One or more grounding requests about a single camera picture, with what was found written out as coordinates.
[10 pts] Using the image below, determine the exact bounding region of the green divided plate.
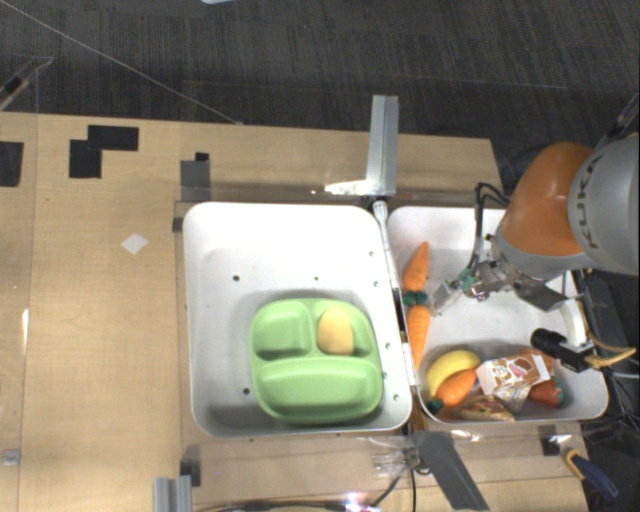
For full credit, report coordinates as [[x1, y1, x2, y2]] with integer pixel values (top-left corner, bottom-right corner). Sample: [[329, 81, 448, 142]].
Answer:
[[248, 297, 386, 427]]

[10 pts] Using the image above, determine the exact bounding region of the yellow oval toy bread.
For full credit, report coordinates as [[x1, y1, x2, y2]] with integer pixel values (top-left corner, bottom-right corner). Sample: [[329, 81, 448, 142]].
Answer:
[[316, 306, 356, 357]]

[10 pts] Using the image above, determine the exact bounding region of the white plastic tray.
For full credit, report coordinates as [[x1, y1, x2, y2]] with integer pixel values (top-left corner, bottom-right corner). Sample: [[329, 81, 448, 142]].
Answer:
[[181, 201, 414, 440], [387, 205, 611, 426]]

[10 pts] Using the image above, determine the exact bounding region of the orange carrot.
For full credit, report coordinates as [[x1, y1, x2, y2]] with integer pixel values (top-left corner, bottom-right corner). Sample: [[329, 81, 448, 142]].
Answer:
[[405, 293, 433, 372], [519, 348, 567, 409], [425, 368, 479, 416], [401, 241, 431, 307]]

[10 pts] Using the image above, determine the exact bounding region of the yellow banana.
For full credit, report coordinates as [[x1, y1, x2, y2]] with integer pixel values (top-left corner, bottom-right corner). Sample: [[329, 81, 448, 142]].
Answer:
[[424, 349, 482, 399]]

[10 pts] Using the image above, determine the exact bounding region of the pale wood board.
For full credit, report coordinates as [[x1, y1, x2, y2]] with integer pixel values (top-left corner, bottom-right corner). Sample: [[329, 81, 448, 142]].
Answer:
[[177, 119, 594, 512]]

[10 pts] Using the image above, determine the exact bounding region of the brown and white packet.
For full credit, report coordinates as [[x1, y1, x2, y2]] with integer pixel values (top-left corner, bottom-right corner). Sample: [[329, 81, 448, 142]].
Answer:
[[474, 352, 552, 414]]

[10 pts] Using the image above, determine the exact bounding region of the black cylinder on white bracket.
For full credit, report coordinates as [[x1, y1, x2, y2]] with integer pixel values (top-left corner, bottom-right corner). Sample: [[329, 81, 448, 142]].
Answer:
[[529, 302, 597, 374]]

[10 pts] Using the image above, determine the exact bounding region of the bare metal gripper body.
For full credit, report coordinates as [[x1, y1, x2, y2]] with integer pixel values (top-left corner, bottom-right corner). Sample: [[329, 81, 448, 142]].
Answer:
[[459, 259, 569, 313]]

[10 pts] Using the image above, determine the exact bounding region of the pizza slice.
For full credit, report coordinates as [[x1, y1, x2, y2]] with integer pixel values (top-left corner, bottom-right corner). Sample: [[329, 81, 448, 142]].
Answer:
[[456, 394, 517, 424]]

